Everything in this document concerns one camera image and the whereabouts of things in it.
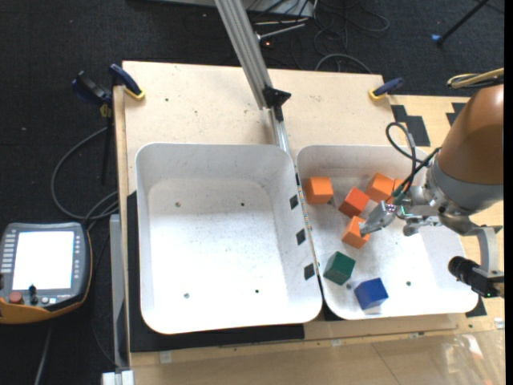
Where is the green cube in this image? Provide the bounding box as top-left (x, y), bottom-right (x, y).
top-left (322, 251), bottom-right (357, 286)

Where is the white plastic tray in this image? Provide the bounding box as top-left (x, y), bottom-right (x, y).
top-left (296, 144), bottom-right (480, 322)
top-left (135, 141), bottom-right (324, 335)

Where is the blue cube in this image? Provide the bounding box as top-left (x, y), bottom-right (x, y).
top-left (353, 277), bottom-right (390, 311)

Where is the black cylinder on white bracket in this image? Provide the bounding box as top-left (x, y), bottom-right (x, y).
top-left (447, 225), bottom-right (505, 299)

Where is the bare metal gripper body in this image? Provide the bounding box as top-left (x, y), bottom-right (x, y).
top-left (394, 182), bottom-right (483, 236)

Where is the pale wood board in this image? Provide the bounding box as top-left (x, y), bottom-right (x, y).
top-left (121, 60), bottom-right (460, 351)

